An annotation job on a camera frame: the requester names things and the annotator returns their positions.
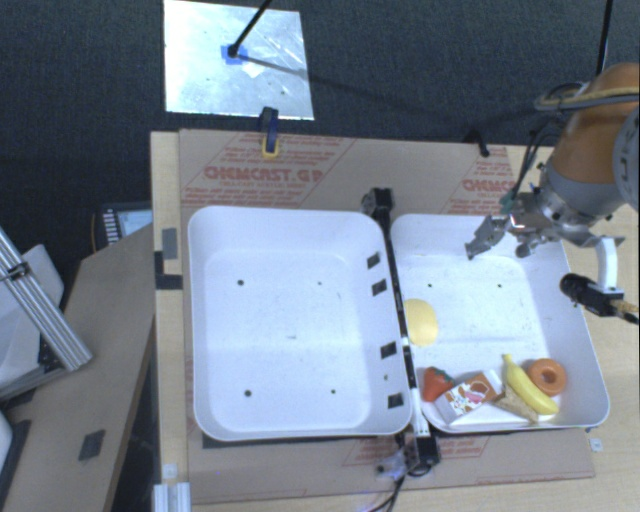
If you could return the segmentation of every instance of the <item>cardboard sheet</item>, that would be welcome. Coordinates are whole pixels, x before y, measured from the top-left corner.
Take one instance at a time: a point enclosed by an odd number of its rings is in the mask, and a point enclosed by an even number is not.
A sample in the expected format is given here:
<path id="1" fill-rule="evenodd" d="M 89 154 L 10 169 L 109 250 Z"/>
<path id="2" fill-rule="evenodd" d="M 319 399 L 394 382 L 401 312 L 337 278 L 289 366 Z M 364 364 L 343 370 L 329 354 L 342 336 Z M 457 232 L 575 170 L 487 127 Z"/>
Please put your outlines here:
<path id="1" fill-rule="evenodd" d="M 255 133 L 181 131 L 179 195 L 183 275 L 186 225 L 209 204 L 356 211 L 373 187 L 391 187 L 403 213 L 486 215 L 514 183 L 509 149 L 480 156 L 471 144 L 280 136 L 280 156 L 265 160 Z M 189 282 L 184 280 L 188 480 L 194 504 L 389 490 L 378 462 L 392 438 L 224 444 L 193 419 Z M 441 441 L 442 462 L 407 488 L 454 487 L 594 476 L 577 429 Z"/>

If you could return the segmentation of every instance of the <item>white plate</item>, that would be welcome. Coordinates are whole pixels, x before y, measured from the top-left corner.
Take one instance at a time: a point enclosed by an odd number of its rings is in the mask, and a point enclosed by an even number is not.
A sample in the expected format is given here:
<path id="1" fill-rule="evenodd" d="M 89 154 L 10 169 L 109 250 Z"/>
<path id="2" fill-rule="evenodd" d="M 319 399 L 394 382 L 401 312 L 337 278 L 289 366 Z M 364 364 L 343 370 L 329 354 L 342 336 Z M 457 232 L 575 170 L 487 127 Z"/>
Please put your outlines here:
<path id="1" fill-rule="evenodd" d="M 213 206 L 191 218 L 188 240 L 194 409 L 206 434 L 386 435 L 406 426 L 407 377 L 375 222 Z M 383 358 L 390 343 L 395 354 Z"/>
<path id="2" fill-rule="evenodd" d="M 560 412 L 538 425 L 484 405 L 448 425 L 431 403 L 422 409 L 435 427 L 451 433 L 594 426 L 609 412 L 609 397 L 581 308 L 559 289 L 569 272 L 559 243 L 539 246 L 519 259 L 510 235 L 491 251 L 467 259 L 464 243 L 482 217 L 404 215 L 392 240 L 404 300 L 434 308 L 439 334 L 429 347 L 413 347 L 421 382 L 429 366 L 463 381 L 483 370 L 503 376 L 502 354 L 522 364 L 551 357 L 566 369 L 568 383 L 556 400 Z"/>

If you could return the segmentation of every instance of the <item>wooden table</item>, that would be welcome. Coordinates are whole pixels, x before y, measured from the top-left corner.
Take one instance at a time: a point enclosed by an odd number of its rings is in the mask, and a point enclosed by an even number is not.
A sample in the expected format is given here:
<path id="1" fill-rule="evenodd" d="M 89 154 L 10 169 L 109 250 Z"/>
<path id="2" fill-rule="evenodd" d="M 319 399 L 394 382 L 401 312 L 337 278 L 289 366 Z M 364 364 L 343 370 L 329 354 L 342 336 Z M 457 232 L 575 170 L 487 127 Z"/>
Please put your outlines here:
<path id="1" fill-rule="evenodd" d="M 451 145 L 451 160 L 456 145 Z M 518 167 L 522 148 L 509 147 L 512 166 Z M 541 157 L 549 154 L 541 152 Z M 178 135 L 152 135 L 154 203 L 154 247 L 162 250 L 163 226 L 179 225 L 175 212 L 179 204 Z M 622 235 L 627 241 L 619 249 L 619 283 L 630 302 L 638 303 L 638 215 L 623 207 L 611 222 L 602 222 L 597 230 Z M 565 246 L 572 270 L 597 275 L 594 251 Z M 181 255 L 164 262 L 164 273 L 181 274 Z M 185 426 L 185 366 L 183 350 L 182 297 L 175 290 L 156 293 L 158 375 L 160 403 L 161 463 L 164 482 L 188 481 Z M 640 417 L 638 385 L 638 328 L 617 319 L 601 319 L 586 314 L 588 327 L 610 395 L 611 412 L 605 423 L 588 434 L 599 442 L 602 451 L 593 453 L 596 477 L 542 483 L 494 485 L 407 491 L 400 493 L 397 511 L 455 510 L 530 511 L 530 510 L 640 510 Z M 343 512 L 368 510 L 384 500 L 384 495 L 360 494 L 304 499 L 270 500 L 194 506 L 197 512 Z"/>
<path id="2" fill-rule="evenodd" d="M 149 226 L 82 262 L 65 317 L 93 359 L 6 412 L 31 423 L 5 512 L 111 511 L 153 346 L 151 244 Z"/>

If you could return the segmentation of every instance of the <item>toy food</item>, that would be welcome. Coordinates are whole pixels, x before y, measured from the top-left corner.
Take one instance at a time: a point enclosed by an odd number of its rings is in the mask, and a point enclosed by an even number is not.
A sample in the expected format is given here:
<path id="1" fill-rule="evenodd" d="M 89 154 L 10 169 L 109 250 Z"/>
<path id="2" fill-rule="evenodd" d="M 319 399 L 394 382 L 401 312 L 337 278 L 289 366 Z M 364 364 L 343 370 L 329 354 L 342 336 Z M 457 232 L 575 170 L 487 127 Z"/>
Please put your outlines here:
<path id="1" fill-rule="evenodd" d="M 477 409 L 502 393 L 502 382 L 493 370 L 479 373 L 455 385 L 434 402 L 447 423 Z"/>
<path id="2" fill-rule="evenodd" d="M 562 390 L 567 385 L 567 372 L 560 363 L 553 359 L 538 359 L 529 366 L 527 375 L 548 396 L 556 396 L 562 393 Z"/>
<path id="3" fill-rule="evenodd" d="M 420 347 L 432 345 L 438 336 L 438 320 L 431 305 L 420 299 L 408 299 L 404 313 L 411 343 Z"/>
<path id="4" fill-rule="evenodd" d="M 452 387 L 453 379 L 447 375 L 447 372 L 431 366 L 424 371 L 422 378 L 422 399 L 425 402 L 433 402 Z"/>
<path id="5" fill-rule="evenodd" d="M 505 385 L 505 394 L 502 398 L 496 400 L 494 405 L 497 405 L 505 411 L 512 412 L 528 419 L 531 423 L 538 423 L 538 414 L 531 407 L 529 407 L 525 401 L 518 396 L 509 384 Z"/>
<path id="6" fill-rule="evenodd" d="M 526 372 L 512 361 L 511 354 L 505 354 L 502 358 L 507 364 L 507 383 L 518 396 L 538 414 L 556 414 L 558 404 L 531 382 Z"/>

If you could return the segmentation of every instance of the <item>yellow ball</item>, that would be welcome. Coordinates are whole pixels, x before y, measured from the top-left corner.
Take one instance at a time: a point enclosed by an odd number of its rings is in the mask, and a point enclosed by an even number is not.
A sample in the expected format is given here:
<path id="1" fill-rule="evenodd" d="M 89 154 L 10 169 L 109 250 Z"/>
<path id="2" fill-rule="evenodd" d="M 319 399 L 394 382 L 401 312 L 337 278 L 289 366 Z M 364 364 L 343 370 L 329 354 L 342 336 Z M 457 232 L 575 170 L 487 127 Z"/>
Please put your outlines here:
<path id="1" fill-rule="evenodd" d="M 419 347 L 432 345 L 438 337 L 438 319 L 430 304 L 420 299 L 408 299 L 404 303 L 409 341 Z"/>

